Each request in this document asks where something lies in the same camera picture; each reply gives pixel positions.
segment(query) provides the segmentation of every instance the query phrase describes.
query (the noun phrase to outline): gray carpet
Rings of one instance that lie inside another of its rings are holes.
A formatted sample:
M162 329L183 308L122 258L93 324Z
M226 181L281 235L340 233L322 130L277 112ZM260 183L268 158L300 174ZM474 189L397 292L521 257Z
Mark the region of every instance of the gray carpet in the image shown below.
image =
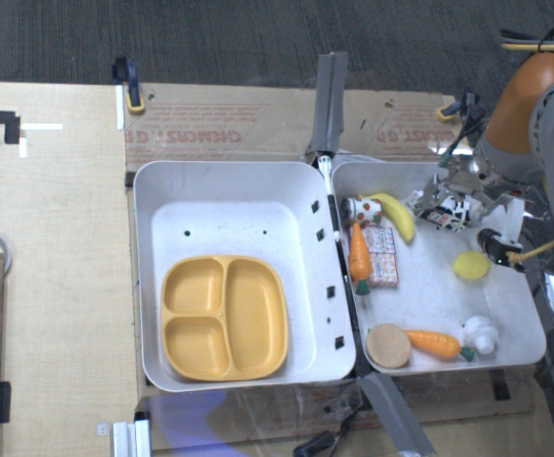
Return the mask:
M472 90L487 110L554 0L0 0L0 81L109 84L119 55L140 81L314 88L317 56L349 52L349 89Z

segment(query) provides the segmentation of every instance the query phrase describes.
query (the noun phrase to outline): blue clamp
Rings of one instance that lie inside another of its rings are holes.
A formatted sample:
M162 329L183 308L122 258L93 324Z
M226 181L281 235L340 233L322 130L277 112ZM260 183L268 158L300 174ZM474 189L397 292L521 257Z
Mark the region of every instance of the blue clamp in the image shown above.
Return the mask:
M146 106L144 105L144 97L140 93L137 81L137 69L133 59L125 56L116 58L112 65L112 82L115 85L127 82L128 90L125 94L127 110L134 115L144 113Z

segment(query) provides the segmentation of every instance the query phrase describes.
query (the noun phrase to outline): toy banana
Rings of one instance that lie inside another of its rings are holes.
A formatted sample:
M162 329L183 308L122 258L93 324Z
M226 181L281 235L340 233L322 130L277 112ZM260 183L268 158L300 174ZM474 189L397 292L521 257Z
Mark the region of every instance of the toy banana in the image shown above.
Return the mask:
M406 206L389 193L379 192L368 196L381 202L385 216L395 224L397 230L406 242L414 236L414 219Z

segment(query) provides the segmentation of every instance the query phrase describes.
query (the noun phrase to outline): toy carrot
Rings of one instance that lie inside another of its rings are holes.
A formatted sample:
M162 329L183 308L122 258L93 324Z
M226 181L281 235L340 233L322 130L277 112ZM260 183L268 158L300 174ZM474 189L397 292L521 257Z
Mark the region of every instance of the toy carrot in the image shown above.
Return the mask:
M370 290L366 280L372 272L370 264L370 252L366 245L366 239L362 235L360 224L354 222L351 226L351 242L349 246L349 272L357 281L357 294L369 294Z
M405 330L405 332L413 347L422 348L434 355L451 358L461 354L468 362L474 358L473 348L462 348L452 335L428 330Z

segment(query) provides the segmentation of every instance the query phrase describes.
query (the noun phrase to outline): yellow divided plate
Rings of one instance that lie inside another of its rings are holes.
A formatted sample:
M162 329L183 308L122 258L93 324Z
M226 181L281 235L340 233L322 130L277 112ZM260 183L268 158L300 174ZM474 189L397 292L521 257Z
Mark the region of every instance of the yellow divided plate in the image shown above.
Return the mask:
M241 256L191 257L163 280L161 333L169 363L200 381L268 376L286 359L287 312L275 270Z

